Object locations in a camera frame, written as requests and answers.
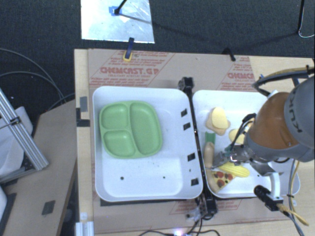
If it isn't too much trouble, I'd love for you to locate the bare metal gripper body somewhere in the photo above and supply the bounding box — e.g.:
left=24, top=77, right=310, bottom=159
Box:
left=227, top=146, right=272, bottom=177

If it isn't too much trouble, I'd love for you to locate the tan sausage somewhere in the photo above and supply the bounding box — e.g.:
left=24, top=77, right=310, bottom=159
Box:
left=204, top=142, right=216, bottom=169

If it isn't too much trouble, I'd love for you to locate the pizza slice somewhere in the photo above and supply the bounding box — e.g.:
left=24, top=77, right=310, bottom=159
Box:
left=206, top=169, right=236, bottom=194

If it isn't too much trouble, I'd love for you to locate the yellow corn cob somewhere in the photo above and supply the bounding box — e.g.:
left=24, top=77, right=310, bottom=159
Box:
left=219, top=161, right=251, bottom=178

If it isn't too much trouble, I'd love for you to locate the yellow oval toy food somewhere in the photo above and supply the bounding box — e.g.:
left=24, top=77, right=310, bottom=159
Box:
left=228, top=128, right=247, bottom=145

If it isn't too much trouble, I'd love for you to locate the green toy food piece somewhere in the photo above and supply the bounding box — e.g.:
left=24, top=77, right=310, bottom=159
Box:
left=205, top=131, right=217, bottom=149

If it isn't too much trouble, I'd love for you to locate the tan bread slice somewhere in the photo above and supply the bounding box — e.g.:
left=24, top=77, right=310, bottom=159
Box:
left=206, top=108, right=231, bottom=136

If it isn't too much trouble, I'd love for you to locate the thin black rod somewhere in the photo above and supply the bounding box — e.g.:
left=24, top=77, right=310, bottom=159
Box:
left=185, top=85, right=215, bottom=207

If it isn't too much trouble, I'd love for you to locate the yellow potato chip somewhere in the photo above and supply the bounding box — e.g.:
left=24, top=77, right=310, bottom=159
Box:
left=212, top=107, right=228, bottom=130

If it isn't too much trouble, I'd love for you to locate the white plastic tray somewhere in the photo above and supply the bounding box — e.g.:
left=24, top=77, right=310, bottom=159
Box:
left=191, top=89, right=301, bottom=200
left=92, top=86, right=204, bottom=203

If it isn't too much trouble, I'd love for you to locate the green divided plate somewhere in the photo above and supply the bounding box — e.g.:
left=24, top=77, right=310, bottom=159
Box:
left=98, top=100, right=163, bottom=160

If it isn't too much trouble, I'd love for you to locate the brown cardboard board red print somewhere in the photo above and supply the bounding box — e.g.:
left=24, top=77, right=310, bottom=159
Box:
left=87, top=48, right=297, bottom=234

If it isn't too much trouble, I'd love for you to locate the black cylinder on white bracket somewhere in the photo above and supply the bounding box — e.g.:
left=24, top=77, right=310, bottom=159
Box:
left=253, top=161, right=284, bottom=212

